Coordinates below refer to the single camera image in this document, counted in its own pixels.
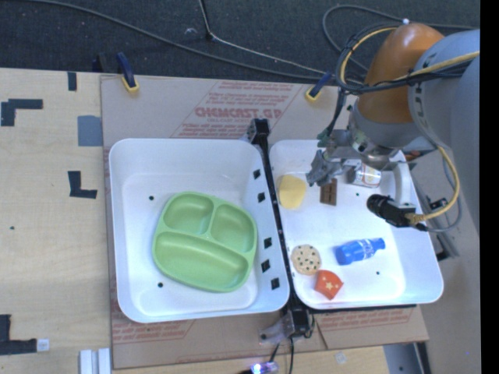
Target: red object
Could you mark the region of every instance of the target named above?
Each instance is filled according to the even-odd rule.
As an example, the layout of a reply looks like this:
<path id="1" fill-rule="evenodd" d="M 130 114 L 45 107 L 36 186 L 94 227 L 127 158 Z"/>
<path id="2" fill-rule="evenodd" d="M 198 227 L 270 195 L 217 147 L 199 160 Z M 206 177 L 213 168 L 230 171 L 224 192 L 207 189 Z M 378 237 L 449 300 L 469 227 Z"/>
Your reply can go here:
<path id="1" fill-rule="evenodd" d="M 343 286 L 343 281 L 336 274 L 329 270 L 318 270 L 315 291 L 320 292 L 327 299 L 331 300 L 336 296 Z"/>

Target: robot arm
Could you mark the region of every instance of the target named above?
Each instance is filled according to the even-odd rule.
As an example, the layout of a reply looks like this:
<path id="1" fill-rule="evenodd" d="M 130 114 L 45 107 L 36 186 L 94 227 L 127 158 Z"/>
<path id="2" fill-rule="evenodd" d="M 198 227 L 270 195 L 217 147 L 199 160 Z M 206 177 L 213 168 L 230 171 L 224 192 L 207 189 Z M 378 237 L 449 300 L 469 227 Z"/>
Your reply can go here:
<path id="1" fill-rule="evenodd" d="M 359 97 L 348 129 L 329 129 L 320 142 L 324 150 L 317 151 L 307 181 L 328 183 L 351 158 L 383 171 L 393 169 L 390 158 L 400 150 L 450 149 L 480 233 L 480 30 L 447 37 L 420 23 L 385 30 L 391 33 L 371 64 L 366 86 L 346 84 L 346 62 L 358 44 L 345 49 L 337 81 L 340 90 Z"/>

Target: white tray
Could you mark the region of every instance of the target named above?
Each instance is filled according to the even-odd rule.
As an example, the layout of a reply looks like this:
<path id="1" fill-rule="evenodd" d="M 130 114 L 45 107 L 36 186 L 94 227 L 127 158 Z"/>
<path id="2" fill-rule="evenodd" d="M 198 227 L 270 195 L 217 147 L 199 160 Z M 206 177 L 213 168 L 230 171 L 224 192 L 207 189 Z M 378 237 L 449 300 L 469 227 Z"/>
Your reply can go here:
<path id="1" fill-rule="evenodd" d="M 109 154 L 118 302 L 140 323 L 279 310 L 289 297 L 260 153 L 242 140 L 124 139 Z M 245 208 L 258 227 L 246 283 L 228 293 L 166 277 L 151 248 L 159 215 L 177 192 L 211 194 Z"/>
<path id="2" fill-rule="evenodd" d="M 269 153 L 274 183 L 282 175 L 294 175 L 306 182 L 306 173 L 317 151 L 316 140 L 282 140 Z M 403 160 L 400 153 L 395 160 Z M 338 178 L 337 205 L 320 203 L 320 187 L 307 186 L 296 210 L 279 206 L 288 256 L 297 245 L 315 246 L 322 268 L 336 273 L 344 285 L 329 300 L 313 289 L 315 276 L 299 274 L 290 261 L 297 296 L 314 309 L 352 309 L 370 306 L 410 305 L 437 300 L 444 283 L 428 233 L 396 228 L 366 207 L 372 194 L 395 195 L 395 179 L 384 172 L 377 189 L 350 185 Z M 415 189 L 412 203 L 421 212 Z M 366 260 L 340 266 L 333 248 L 360 238 L 383 238 L 386 248 Z"/>

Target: blue clamp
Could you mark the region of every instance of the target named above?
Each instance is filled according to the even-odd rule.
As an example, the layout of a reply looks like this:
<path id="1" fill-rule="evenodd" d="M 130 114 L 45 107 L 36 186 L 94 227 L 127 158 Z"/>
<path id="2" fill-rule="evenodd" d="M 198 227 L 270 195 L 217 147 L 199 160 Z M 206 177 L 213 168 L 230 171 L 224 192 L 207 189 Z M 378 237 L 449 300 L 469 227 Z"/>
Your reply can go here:
<path id="1" fill-rule="evenodd" d="M 123 73 L 122 81 L 125 88 L 129 92 L 137 91 L 139 89 L 139 83 L 135 80 L 135 76 L 133 75 L 132 67 L 128 62 L 128 59 L 122 52 L 119 52 L 116 55 L 116 59 L 118 60 L 119 67 Z"/>
<path id="2" fill-rule="evenodd" d="M 308 101 L 314 102 L 320 94 L 320 90 L 324 87 L 324 85 L 331 79 L 332 73 L 327 71 L 317 82 L 317 84 L 313 87 L 310 87 L 306 93 L 305 93 L 305 98 Z"/>

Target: dark fabric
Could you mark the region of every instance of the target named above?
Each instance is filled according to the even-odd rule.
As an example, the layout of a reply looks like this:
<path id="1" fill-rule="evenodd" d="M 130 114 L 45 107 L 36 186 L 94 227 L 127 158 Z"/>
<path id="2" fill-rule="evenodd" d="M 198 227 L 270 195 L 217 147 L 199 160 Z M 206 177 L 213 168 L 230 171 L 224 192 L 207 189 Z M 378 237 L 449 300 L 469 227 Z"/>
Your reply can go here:
<path id="1" fill-rule="evenodd" d="M 52 0 L 78 5 L 147 30 L 189 48 L 272 71 L 320 78 L 206 38 L 198 0 Z M 298 62 L 334 70 L 338 53 L 322 30 L 323 14 L 337 5 L 358 5 L 412 21 L 480 27 L 480 0 L 204 0 L 212 32 L 223 40 Z M 341 9 L 327 19 L 334 40 L 346 40 L 379 15 Z M 156 41 L 134 30 L 68 7 L 0 0 L 0 67 L 91 72 L 99 55 L 118 72 L 122 51 L 136 74 L 215 79 L 300 82 L 287 76 L 220 62 Z M 356 53 L 369 65 L 376 46 Z"/>

